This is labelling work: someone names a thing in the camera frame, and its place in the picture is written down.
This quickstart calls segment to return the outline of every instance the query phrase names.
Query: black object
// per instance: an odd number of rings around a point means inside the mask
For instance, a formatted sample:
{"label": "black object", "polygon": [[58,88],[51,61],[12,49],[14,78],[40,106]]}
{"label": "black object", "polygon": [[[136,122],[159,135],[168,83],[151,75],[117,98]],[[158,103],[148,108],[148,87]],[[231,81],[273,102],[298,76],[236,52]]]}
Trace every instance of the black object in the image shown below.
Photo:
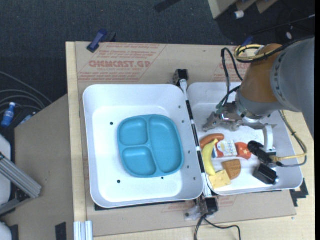
{"label": "black object", "polygon": [[305,20],[309,20],[309,19],[312,19],[312,18],[315,18],[315,17],[316,17],[316,14],[312,14],[310,16],[307,16],[307,17],[304,17],[304,18],[301,18],[301,19],[297,19],[297,20],[294,20],[294,21],[291,21],[291,22],[287,22],[287,23],[284,23],[284,24],[279,24],[279,25],[276,25],[276,26],[271,26],[271,27],[268,27],[268,28],[264,28],[264,29],[260,29],[260,30],[254,31],[254,32],[251,33],[251,35],[257,35],[257,34],[260,34],[260,33],[263,33],[263,32],[267,32],[267,31],[270,31],[270,30],[274,30],[274,29],[278,29],[278,28],[281,28],[281,27],[284,27],[284,26],[290,26],[292,24],[299,23],[299,22],[302,22],[302,21],[305,21]]}
{"label": "black object", "polygon": [[116,41],[116,32],[110,32],[106,38],[103,40],[104,42],[115,42]]}
{"label": "black object", "polygon": [[101,206],[97,205],[96,203],[94,203],[94,210],[96,212],[99,212],[99,211],[107,211],[107,210],[115,210],[115,209],[135,208],[135,207],[144,207],[144,206],[159,206],[159,205],[185,203],[185,202],[186,201],[142,203],[142,204],[134,204],[134,205],[129,205],[129,206],[114,207],[114,208],[104,208],[104,207],[101,207]]}
{"label": "black object", "polygon": [[266,153],[265,151],[263,151],[261,148],[263,148],[264,146],[259,143],[256,142],[254,140],[250,141],[248,143],[248,150],[254,154],[255,156],[258,157],[258,159],[263,162],[264,164],[270,164],[272,163],[272,159],[270,158],[270,156],[275,156],[277,153],[274,152],[268,152]]}
{"label": "black object", "polygon": [[173,75],[173,82],[176,86],[180,87],[180,80],[185,79],[186,81],[189,80],[189,74],[187,69],[177,69]]}
{"label": "black object", "polygon": [[19,226],[13,225],[9,227],[12,235],[12,240],[19,240]]}
{"label": "black object", "polygon": [[219,211],[218,202],[216,198],[206,198],[206,207],[208,209],[207,216],[215,214],[217,211]]}
{"label": "black object", "polygon": [[274,185],[278,179],[277,173],[263,163],[254,170],[253,177],[268,185]]}
{"label": "black object", "polygon": [[55,226],[56,240],[67,240],[67,223],[63,222]]}
{"label": "black object", "polygon": [[309,195],[305,179],[303,179],[303,182],[300,186],[300,191],[296,191],[295,189],[290,189],[290,194],[291,194],[294,207],[298,207],[298,199],[305,199]]}

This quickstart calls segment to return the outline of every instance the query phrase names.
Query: wooden table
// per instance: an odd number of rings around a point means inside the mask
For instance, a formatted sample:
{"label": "wooden table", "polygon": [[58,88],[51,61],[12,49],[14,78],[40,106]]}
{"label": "wooden table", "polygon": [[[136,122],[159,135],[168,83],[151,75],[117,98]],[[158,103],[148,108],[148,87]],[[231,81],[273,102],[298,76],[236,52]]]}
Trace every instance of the wooden table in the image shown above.
{"label": "wooden table", "polygon": [[[179,54],[186,49],[196,49],[197,46],[176,45],[174,51]],[[70,146],[72,165],[72,187],[73,187],[73,211],[75,222],[87,221],[86,193],[84,182],[84,165],[81,138],[81,123],[79,118],[79,92],[77,78],[77,56],[76,44],[66,43],[67,55],[67,82],[68,82],[68,104],[70,120]],[[250,221],[239,221],[236,223],[241,229],[242,239],[315,239],[315,170],[314,170],[314,141],[308,131],[306,123],[300,113],[287,113],[287,117],[294,129],[304,141],[308,148],[308,162],[302,169],[303,176],[308,188],[306,199],[298,201],[297,215],[294,217],[279,217],[271,219],[260,219]],[[292,139],[296,152],[298,144]],[[95,239],[193,239],[194,227],[181,227],[120,235],[100,236]],[[220,230],[209,225],[202,226],[199,230],[200,239],[238,239],[235,229]]]}

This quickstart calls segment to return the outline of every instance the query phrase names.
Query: cardboard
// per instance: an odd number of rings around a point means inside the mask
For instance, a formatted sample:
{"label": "cardboard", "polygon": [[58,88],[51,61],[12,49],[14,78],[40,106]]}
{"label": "cardboard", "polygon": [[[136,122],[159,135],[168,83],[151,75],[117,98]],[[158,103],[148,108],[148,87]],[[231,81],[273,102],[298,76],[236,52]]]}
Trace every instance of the cardboard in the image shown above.
{"label": "cardboard", "polygon": [[15,129],[15,163],[38,182],[40,196],[1,218],[18,225],[19,239],[56,239],[56,226],[65,223],[73,237],[68,96],[65,95]]}
{"label": "cardboard", "polygon": [[[87,50],[89,42],[76,42],[76,70],[87,219],[93,222],[95,237],[195,226],[196,220],[185,220],[193,201],[142,205],[96,210],[90,194],[88,150],[82,95],[94,84],[166,84],[176,69],[187,69],[188,84],[225,82],[221,49],[217,45],[101,43],[95,53]],[[232,60],[226,56],[232,82],[238,77]],[[237,63],[244,76],[248,64]],[[213,223],[256,220],[296,214],[289,190],[217,196],[219,211]]]}

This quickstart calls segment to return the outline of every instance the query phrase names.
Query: toy banana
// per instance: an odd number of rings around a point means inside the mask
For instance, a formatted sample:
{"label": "toy banana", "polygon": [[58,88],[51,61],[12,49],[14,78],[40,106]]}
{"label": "toy banana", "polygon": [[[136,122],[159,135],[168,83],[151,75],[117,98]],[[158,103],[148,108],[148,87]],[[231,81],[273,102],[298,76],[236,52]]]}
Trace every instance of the toy banana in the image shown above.
{"label": "toy banana", "polygon": [[202,150],[202,157],[204,163],[205,172],[211,176],[216,175],[216,171],[214,165],[211,161],[212,152],[214,150],[214,146],[218,143],[219,140],[215,139],[214,141],[208,143],[204,146]]}

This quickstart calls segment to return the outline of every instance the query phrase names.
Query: toy sausage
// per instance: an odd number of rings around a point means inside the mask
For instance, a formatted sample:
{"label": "toy sausage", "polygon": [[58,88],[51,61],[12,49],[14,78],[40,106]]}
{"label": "toy sausage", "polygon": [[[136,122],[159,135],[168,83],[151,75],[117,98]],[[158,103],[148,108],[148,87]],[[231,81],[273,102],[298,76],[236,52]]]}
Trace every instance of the toy sausage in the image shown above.
{"label": "toy sausage", "polygon": [[204,137],[200,141],[200,148],[203,149],[205,147],[205,145],[207,145],[210,142],[213,142],[215,139],[217,139],[218,141],[223,141],[225,139],[225,136],[222,133],[210,134],[210,135]]}

